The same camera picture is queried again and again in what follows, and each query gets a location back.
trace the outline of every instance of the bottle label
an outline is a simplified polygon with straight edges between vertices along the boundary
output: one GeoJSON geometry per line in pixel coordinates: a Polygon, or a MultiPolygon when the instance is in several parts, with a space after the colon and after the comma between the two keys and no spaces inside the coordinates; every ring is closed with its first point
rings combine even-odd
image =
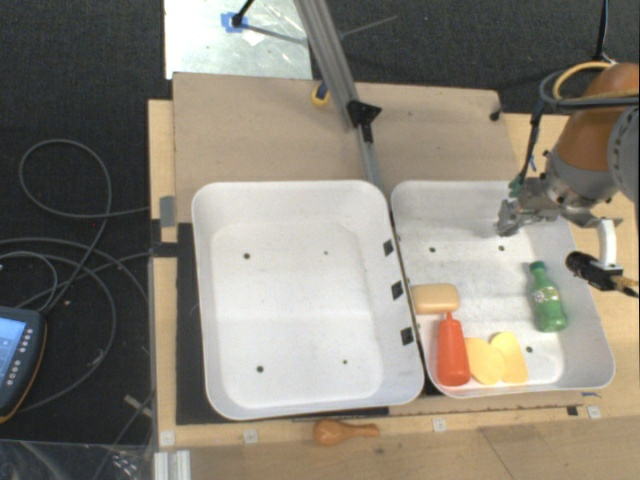
{"type": "Polygon", "coordinates": [[[560,300],[560,294],[555,288],[542,288],[533,292],[533,300],[542,304],[551,300],[560,300]]]}

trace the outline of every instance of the wooden table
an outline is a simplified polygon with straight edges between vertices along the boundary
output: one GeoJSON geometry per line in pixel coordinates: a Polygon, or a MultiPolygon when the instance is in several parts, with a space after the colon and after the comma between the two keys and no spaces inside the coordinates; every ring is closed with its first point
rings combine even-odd
{"type": "MultiPolygon", "coordinates": [[[[178,77],[178,86],[182,84],[183,89],[188,87],[197,96],[198,91],[207,91],[209,83],[222,83],[229,90],[234,90],[242,83],[251,85],[250,81],[242,80],[245,79],[185,75],[183,79],[178,77]]],[[[255,87],[264,89],[265,83],[269,85],[268,82],[257,81],[255,87]]],[[[302,124],[289,123],[294,128],[304,126],[305,119],[315,123],[310,126],[333,126],[324,124],[324,121],[318,124],[319,118],[314,115],[317,109],[308,104],[308,99],[300,96],[310,94],[311,87],[311,83],[305,81],[275,82],[275,96],[272,92],[269,97],[269,92],[265,90],[267,96],[260,96],[263,98],[260,105],[278,108],[295,101],[295,114],[292,115],[295,119],[302,116],[302,124]]],[[[382,98],[385,101],[381,106],[385,109],[391,107],[389,121],[380,121],[379,125],[377,122],[374,127],[378,155],[383,169],[386,169],[383,179],[387,183],[395,184],[403,177],[415,177],[420,172],[448,172],[448,179],[458,179],[468,175],[474,165],[484,166],[484,170],[479,169],[478,172],[481,178],[485,176],[487,179],[491,179],[493,174],[494,179],[512,177],[517,172],[512,152],[506,150],[510,141],[515,158],[519,161],[523,158],[529,134],[528,116],[506,114],[498,123],[490,123],[488,114],[494,110],[494,105],[497,106],[497,97],[493,93],[374,84],[360,84],[359,90],[361,95],[369,97],[371,103],[378,104],[379,98],[382,98]],[[406,117],[394,110],[406,109],[407,106],[411,108],[407,110],[406,117]],[[400,126],[399,121],[393,122],[393,119],[402,120],[404,124],[400,126]],[[425,127],[432,128],[436,136],[426,137],[422,142],[415,141],[416,130],[425,127]],[[509,140],[505,139],[506,142],[498,142],[497,145],[488,141],[485,147],[474,148],[471,153],[462,152],[456,157],[461,144],[457,141],[468,140],[460,138],[462,132],[456,130],[475,133],[476,139],[483,141],[487,139],[482,131],[485,128],[492,135],[508,135],[509,140]],[[390,141],[385,143],[382,137],[390,133],[394,135],[395,146],[390,141]],[[398,173],[401,165],[398,162],[411,162],[412,156],[402,151],[389,158],[397,151],[397,141],[403,137],[414,139],[419,150],[432,148],[422,157],[435,156],[431,170],[421,164],[417,170],[410,167],[407,172],[398,173]],[[462,167],[460,162],[455,167],[458,160],[461,160],[462,167]],[[447,164],[444,170],[441,165],[443,162],[447,164]],[[496,166],[495,170],[487,167],[492,164],[496,166]],[[452,173],[451,169],[458,169],[458,172],[452,173]]],[[[195,182],[190,177],[192,173],[185,175],[184,172],[178,172],[176,175],[176,165],[180,164],[180,158],[177,157],[185,155],[184,149],[180,149],[184,146],[178,145],[176,152],[176,134],[184,134],[189,126],[198,128],[200,125],[193,124],[194,116],[197,117],[198,111],[204,115],[205,108],[210,109],[209,121],[223,123],[217,126],[217,134],[229,133],[229,127],[235,126],[233,119],[225,117],[233,112],[233,108],[214,105],[221,105],[223,100],[212,96],[214,102],[198,103],[197,98],[189,99],[181,91],[176,90],[174,80],[174,101],[149,102],[151,207],[152,218],[156,220],[161,217],[161,198],[173,196],[176,196],[176,220],[182,222],[190,218],[185,208],[190,204],[189,194],[192,194],[194,187],[187,185],[195,182]],[[178,120],[184,121],[185,108],[193,113],[190,125],[177,123],[178,120]]],[[[264,112],[262,118],[267,119],[267,124],[269,119],[283,120],[280,111],[264,112]]],[[[332,118],[327,116],[327,119],[326,122],[331,122],[332,118]]],[[[538,154],[552,147],[565,120],[561,116],[544,118],[538,154]]],[[[206,136],[210,123],[207,124],[206,119],[204,121],[202,130],[205,131],[202,133],[206,136]]],[[[262,122],[253,126],[257,126],[262,133],[266,125],[262,122]]],[[[339,127],[334,131],[343,133],[339,127]]],[[[197,135],[199,132],[191,130],[189,133],[197,135]]],[[[206,143],[199,144],[205,149],[209,147],[206,143]]],[[[340,167],[343,171],[336,169],[333,177],[359,177],[358,168],[354,167],[352,161],[354,158],[357,160],[357,155],[353,153],[355,144],[351,146],[353,149],[347,148],[345,155],[348,158],[353,155],[353,158],[340,167]]],[[[193,151],[189,154],[187,160],[193,162],[197,157],[193,151]]],[[[543,165],[542,159],[538,160],[538,165],[543,165]]],[[[237,175],[241,179],[248,176],[243,172],[238,173],[237,167],[234,167],[232,174],[223,174],[223,179],[229,175],[237,175]]],[[[499,201],[496,201],[496,212],[498,206],[499,201]]],[[[618,260],[625,266],[625,273],[637,279],[638,242],[632,205],[623,196],[618,196],[610,205],[598,208],[598,212],[625,219],[618,228],[618,260]]],[[[176,227],[169,225],[170,221],[165,218],[164,225],[160,227],[163,243],[176,241],[176,227]]],[[[575,228],[573,232],[577,248],[597,256],[595,232],[575,228]]],[[[380,438],[354,439],[335,448],[322,449],[311,441],[313,422],[309,421],[176,425],[177,260],[174,257],[156,256],[152,260],[152,270],[158,445],[163,450],[190,449],[193,478],[409,479],[426,478],[427,475],[433,475],[433,478],[554,478],[560,475],[563,478],[640,477],[640,462],[633,458],[640,444],[638,304],[628,297],[617,293],[593,292],[617,365],[613,382],[604,389],[588,394],[532,393],[473,401],[431,398],[420,402],[417,414],[404,415],[407,411],[400,408],[397,412],[392,411],[390,416],[367,420],[380,427],[380,438]],[[567,407],[577,410],[577,415],[569,415],[567,407]],[[598,411],[601,418],[589,416],[590,412],[597,415],[598,411]],[[441,421],[441,418],[444,418],[447,430],[435,432],[434,419],[441,421]],[[258,444],[245,444],[245,431],[257,432],[258,444]]]]}

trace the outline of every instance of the black bracket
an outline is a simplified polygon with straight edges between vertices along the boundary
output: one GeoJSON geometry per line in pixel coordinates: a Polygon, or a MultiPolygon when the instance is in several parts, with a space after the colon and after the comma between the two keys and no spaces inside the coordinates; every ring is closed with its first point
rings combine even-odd
{"type": "Polygon", "coordinates": [[[378,114],[382,112],[380,107],[369,105],[368,103],[362,103],[358,100],[351,100],[347,103],[347,112],[351,118],[351,123],[355,128],[360,126],[362,128],[362,134],[364,141],[373,143],[373,132],[371,131],[371,123],[378,117],[378,114]]]}

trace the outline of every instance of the white tray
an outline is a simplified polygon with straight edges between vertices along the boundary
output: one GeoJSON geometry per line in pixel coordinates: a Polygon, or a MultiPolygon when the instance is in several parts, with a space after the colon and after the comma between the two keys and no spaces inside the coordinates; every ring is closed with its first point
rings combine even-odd
{"type": "Polygon", "coordinates": [[[515,333],[529,369],[524,385],[484,386],[475,380],[442,386],[437,377],[440,315],[418,316],[431,380],[452,397],[478,397],[559,389],[597,388],[615,365],[587,283],[564,265],[575,250],[569,225],[527,226],[510,238],[493,230],[507,182],[408,181],[391,196],[396,232],[410,285],[449,282],[460,293],[454,317],[466,337],[489,340],[515,333]],[[569,321],[559,333],[538,332],[528,292],[528,264],[542,260],[560,291],[569,321]]]}
{"type": "Polygon", "coordinates": [[[206,391],[220,414],[386,406],[420,393],[389,210],[373,185],[214,183],[192,214],[206,391]]]}

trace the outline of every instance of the device screen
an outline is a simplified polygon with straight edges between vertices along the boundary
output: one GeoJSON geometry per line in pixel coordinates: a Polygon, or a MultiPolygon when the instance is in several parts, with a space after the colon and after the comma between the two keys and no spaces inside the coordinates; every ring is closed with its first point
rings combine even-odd
{"type": "Polygon", "coordinates": [[[26,322],[0,317],[0,383],[7,374],[26,325],[26,322]]]}

